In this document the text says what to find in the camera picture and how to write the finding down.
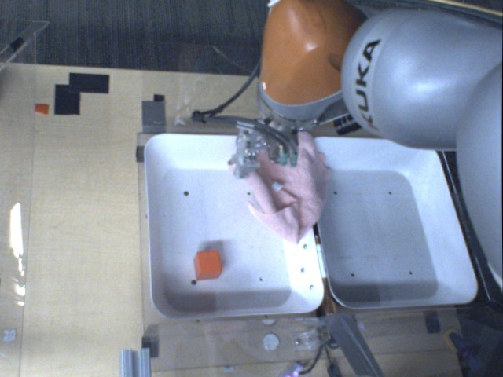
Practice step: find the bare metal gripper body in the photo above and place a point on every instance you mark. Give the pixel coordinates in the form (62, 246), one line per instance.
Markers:
(262, 136)

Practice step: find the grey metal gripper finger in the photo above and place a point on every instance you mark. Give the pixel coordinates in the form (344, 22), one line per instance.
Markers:
(253, 160)
(238, 164)

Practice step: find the pink cloth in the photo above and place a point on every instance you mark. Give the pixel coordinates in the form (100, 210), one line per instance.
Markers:
(294, 195)

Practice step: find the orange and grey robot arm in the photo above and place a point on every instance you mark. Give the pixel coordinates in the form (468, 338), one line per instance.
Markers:
(397, 77)

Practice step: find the white plastic tray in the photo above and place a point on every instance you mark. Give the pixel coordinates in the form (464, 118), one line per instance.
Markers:
(393, 230)
(220, 218)

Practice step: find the orange cube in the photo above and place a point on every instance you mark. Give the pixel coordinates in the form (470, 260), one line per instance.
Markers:
(208, 265)

